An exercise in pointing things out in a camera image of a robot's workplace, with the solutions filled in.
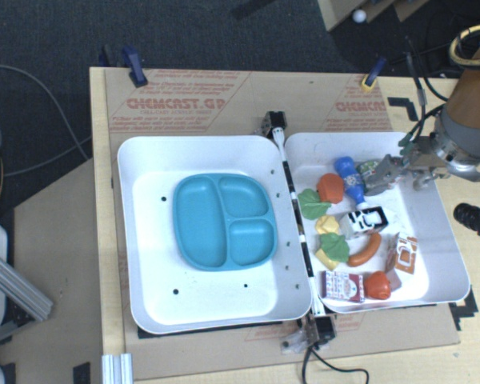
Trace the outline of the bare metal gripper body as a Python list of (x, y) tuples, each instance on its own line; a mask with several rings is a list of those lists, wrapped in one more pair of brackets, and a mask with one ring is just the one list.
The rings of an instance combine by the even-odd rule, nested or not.
[(480, 182), (480, 157), (465, 151), (448, 137), (421, 136), (405, 145), (400, 141), (400, 146), (400, 155), (407, 161), (409, 170)]

